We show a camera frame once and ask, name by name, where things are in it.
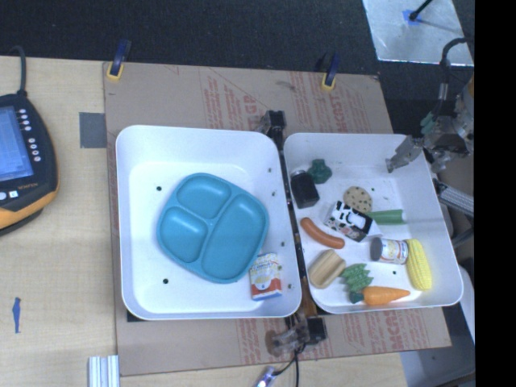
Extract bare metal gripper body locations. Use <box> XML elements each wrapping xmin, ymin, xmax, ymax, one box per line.
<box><xmin>420</xmin><ymin>94</ymin><xmax>476</xmax><ymax>157</ymax></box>

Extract white plastic tray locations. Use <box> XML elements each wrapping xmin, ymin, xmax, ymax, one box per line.
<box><xmin>115</xmin><ymin>124</ymin><xmax>303</xmax><ymax>322</ymax></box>
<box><xmin>283</xmin><ymin>132</ymin><xmax>464</xmax><ymax>315</ymax></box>

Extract brown chocolate chip biscuit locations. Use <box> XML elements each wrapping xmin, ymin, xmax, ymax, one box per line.
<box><xmin>343</xmin><ymin>185</ymin><xmax>373</xmax><ymax>214</ymax></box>

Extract green celery stick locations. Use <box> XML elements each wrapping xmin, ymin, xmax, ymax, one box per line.
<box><xmin>365</xmin><ymin>209</ymin><xmax>407</xmax><ymax>226</ymax></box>

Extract green broccoli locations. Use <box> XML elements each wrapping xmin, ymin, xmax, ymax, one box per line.
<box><xmin>306</xmin><ymin>158</ymin><xmax>333</xmax><ymax>185</ymax></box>

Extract black and white cow-print carton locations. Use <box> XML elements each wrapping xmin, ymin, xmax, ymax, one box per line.
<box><xmin>324</xmin><ymin>200</ymin><xmax>374</xmax><ymax>243</ymax></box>

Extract small white can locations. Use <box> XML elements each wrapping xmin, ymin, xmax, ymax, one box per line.
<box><xmin>369</xmin><ymin>236</ymin><xmax>410</xmax><ymax>265</ymax></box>

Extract yellow corn cob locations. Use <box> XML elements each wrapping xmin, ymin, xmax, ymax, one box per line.
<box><xmin>405</xmin><ymin>238</ymin><xmax>433</xmax><ymax>292</ymax></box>

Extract orange sausage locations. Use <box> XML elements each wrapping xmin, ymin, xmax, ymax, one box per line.
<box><xmin>299</xmin><ymin>217</ymin><xmax>347</xmax><ymax>250</ymax></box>

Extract thin black and white rod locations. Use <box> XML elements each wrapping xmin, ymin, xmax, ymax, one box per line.
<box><xmin>275</xmin><ymin>134</ymin><xmax>312</xmax><ymax>318</ymax></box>

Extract green leafy vegetable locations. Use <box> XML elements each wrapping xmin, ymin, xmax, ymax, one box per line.
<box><xmin>339</xmin><ymin>263</ymin><xmax>375</xmax><ymax>294</ymax></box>

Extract tan bread bun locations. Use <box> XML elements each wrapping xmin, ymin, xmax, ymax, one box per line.
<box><xmin>307</xmin><ymin>249</ymin><xmax>347</xmax><ymax>290</ymax></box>

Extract orange carrot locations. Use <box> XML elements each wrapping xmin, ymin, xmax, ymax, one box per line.
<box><xmin>348</xmin><ymin>285</ymin><xmax>412</xmax><ymax>307</ymax></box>

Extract red and white carton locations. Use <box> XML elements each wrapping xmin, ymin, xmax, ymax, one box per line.
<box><xmin>248</xmin><ymin>252</ymin><xmax>283</xmax><ymax>301</ymax></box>

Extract blue divided plate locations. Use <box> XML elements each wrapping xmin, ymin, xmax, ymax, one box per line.
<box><xmin>156</xmin><ymin>172</ymin><xmax>270</xmax><ymax>285</ymax></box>

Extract brown cardboard board red print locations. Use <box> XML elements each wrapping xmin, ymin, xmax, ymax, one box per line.
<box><xmin>102</xmin><ymin>61</ymin><xmax>453</xmax><ymax>377</ymax></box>

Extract black block with thin wires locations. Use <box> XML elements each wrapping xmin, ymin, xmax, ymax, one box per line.
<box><xmin>261</xmin><ymin>110</ymin><xmax>288</xmax><ymax>137</ymax></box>
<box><xmin>305</xmin><ymin>316</ymin><xmax>328</xmax><ymax>344</ymax></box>

